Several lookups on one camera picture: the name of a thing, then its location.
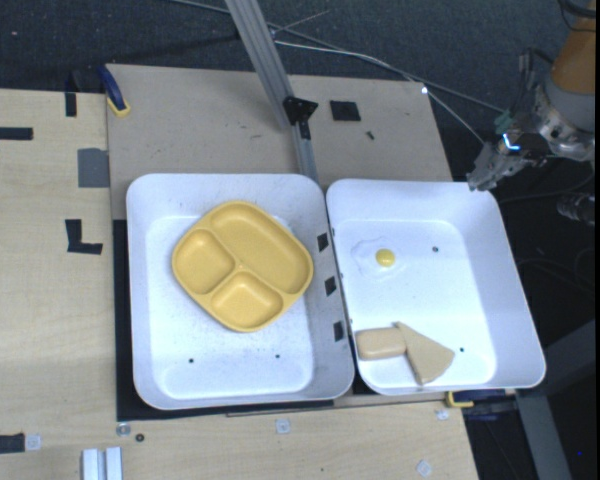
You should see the white and yellow fried egg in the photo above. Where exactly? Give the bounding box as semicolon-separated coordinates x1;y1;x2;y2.
350;236;410;283

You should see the beige bread slice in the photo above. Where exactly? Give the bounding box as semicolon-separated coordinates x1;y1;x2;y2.
354;326;408;362

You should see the black cylinder on white bracket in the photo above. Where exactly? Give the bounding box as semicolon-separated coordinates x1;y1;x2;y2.
556;192;597;228

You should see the yellow divided plate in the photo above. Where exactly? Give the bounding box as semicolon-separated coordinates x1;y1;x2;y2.
170;199;315;334

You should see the brown cardboard board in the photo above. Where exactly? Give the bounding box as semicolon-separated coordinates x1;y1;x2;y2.
104;63;470;418

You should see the beige wedge slice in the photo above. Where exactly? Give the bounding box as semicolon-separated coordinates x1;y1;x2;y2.
393;320;456;387

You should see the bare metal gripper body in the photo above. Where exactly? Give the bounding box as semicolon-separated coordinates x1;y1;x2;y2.
497;109;597;170

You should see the white plastic tray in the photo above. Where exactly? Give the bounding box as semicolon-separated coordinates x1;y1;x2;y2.
325;177;548;398
125;172;357;412

